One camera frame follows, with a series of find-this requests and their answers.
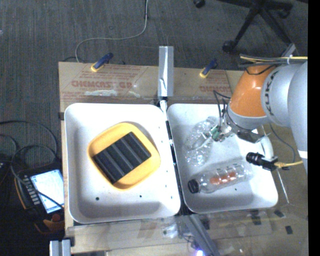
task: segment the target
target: dark gray carpet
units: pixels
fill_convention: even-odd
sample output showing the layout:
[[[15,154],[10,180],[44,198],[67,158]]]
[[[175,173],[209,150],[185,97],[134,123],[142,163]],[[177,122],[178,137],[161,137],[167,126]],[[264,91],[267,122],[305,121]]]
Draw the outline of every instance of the dark gray carpet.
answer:
[[[296,55],[308,55],[308,4],[292,0],[286,19],[277,17]],[[0,0],[0,122],[40,122],[52,130],[60,147],[59,61],[75,61],[82,40],[122,38],[144,27],[145,0]],[[239,54],[279,57],[286,45],[257,16],[235,52],[222,45],[235,38],[248,9],[216,0],[196,8],[192,0],[150,0],[145,32],[128,40],[92,40],[78,49],[81,61],[96,62],[112,52],[112,64],[157,66],[159,46],[174,47],[174,66],[203,68],[213,58],[217,69],[238,70]],[[0,134],[16,139],[20,147],[53,147],[48,134],[35,125],[0,125]],[[12,154],[11,143],[0,138],[0,153]],[[46,150],[30,150],[30,166],[50,160]],[[0,216],[0,255],[47,255],[48,237],[35,231],[22,215],[15,190]]]

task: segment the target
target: cardboard box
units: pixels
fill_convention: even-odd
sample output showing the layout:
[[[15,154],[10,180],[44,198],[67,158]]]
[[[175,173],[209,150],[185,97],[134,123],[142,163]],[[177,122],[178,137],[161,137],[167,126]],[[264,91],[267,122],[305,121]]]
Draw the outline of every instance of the cardboard box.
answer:
[[[90,63],[59,62],[58,68],[61,112],[73,103],[148,104],[158,99],[157,66],[106,64],[93,72]],[[216,104],[214,90],[231,96],[225,70],[212,69],[207,78],[196,68],[175,67],[173,72],[172,103]]]

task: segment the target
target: black bottle cap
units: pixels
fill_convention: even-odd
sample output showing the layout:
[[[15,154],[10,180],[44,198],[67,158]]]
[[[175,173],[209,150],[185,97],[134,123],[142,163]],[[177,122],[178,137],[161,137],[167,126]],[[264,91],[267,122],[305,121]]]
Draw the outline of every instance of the black bottle cap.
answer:
[[[188,182],[188,189],[192,194],[199,192],[199,184],[195,179],[191,179]]]

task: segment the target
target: white plastic tray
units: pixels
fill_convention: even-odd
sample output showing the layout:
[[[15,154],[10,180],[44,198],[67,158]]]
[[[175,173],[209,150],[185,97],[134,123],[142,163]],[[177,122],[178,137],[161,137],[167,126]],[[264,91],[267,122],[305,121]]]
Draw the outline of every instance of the white plastic tray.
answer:
[[[173,104],[168,108],[182,193],[188,208],[194,213],[206,214],[273,207],[278,201],[278,192],[272,174],[252,164],[254,176],[249,181],[219,189],[211,194],[189,192],[190,177],[208,165],[232,161],[239,157],[245,158],[248,152],[264,154],[261,143],[254,144],[233,136],[223,142],[214,142],[208,160],[203,166],[196,167],[187,163],[182,150],[185,139],[195,124],[209,116],[219,116],[216,104]]]
[[[81,224],[114,222],[175,215],[181,206],[168,132],[163,112],[145,104],[75,103],[64,113],[68,204]],[[157,148],[158,170],[137,186],[119,191],[101,178],[87,157],[89,142],[120,122],[131,122]]]

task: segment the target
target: blue light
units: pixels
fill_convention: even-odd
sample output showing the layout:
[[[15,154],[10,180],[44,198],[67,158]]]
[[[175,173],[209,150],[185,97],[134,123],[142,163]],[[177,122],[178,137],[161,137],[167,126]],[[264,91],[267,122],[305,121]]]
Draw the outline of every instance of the blue light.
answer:
[[[205,256],[202,250],[198,250],[195,256]]]

